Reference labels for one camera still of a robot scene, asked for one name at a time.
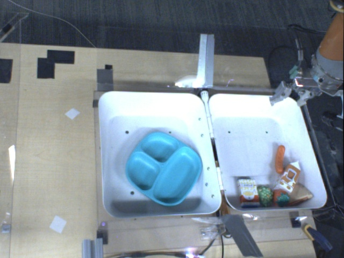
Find white and orange carton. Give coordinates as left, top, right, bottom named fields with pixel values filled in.
left=273, top=160, right=302, bottom=194

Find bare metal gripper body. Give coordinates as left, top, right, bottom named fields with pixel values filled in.
left=292, top=60, right=344, bottom=97

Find green grapes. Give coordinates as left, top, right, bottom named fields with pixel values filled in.
left=256, top=184, right=274, bottom=207

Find blue divided plate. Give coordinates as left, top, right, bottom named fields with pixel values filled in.
left=125, top=131, right=203, bottom=207

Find white plastic tray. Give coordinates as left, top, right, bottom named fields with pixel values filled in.
left=208, top=93, right=328, bottom=212
left=97, top=90, right=223, bottom=218

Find brown bread slice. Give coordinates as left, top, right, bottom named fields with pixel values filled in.
left=288, top=184, right=314, bottom=207

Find orange sausage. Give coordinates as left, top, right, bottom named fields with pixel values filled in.
left=274, top=145, right=286, bottom=175

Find red strawberry with green top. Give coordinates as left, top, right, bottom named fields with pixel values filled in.
left=273, top=189, right=291, bottom=208

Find yellow and white juice carton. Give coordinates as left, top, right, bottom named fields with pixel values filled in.
left=236, top=178, right=261, bottom=209

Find thin black and white rod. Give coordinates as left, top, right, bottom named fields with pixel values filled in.
left=200, top=90, right=226, bottom=215

